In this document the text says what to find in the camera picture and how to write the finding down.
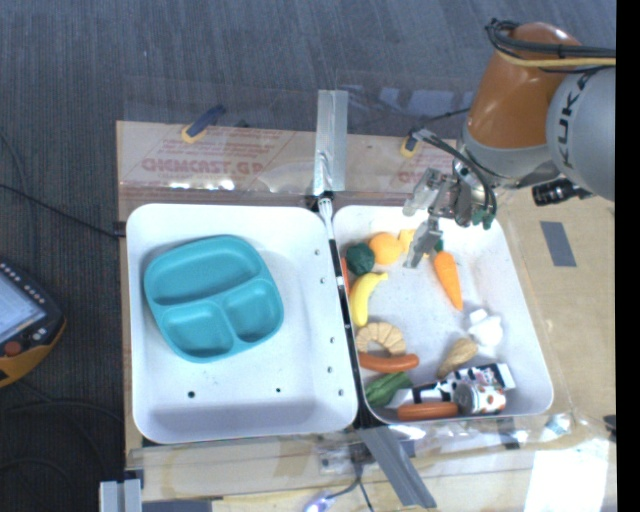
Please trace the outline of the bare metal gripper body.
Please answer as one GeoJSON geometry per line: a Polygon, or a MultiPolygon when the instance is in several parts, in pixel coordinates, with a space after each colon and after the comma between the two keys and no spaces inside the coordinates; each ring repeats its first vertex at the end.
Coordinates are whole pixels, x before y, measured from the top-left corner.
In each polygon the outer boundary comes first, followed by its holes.
{"type": "Polygon", "coordinates": [[[452,171],[442,174],[433,213],[459,226],[491,226],[494,222],[494,188],[482,168],[455,159],[452,171]]]}

